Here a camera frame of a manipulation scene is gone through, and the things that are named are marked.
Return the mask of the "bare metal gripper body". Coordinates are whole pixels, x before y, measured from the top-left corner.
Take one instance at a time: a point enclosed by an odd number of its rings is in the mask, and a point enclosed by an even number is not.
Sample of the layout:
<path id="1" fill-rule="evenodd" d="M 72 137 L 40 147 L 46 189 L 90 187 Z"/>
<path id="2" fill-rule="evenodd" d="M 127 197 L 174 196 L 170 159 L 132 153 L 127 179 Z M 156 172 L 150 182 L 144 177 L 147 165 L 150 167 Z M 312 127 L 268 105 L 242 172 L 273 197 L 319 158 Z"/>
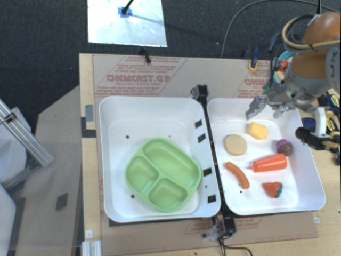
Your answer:
<path id="1" fill-rule="evenodd" d="M 295 87 L 272 85 L 267 94 L 266 103 L 274 110 L 278 110 L 280 107 L 309 110 L 316 98 L 316 96 L 306 94 Z"/>

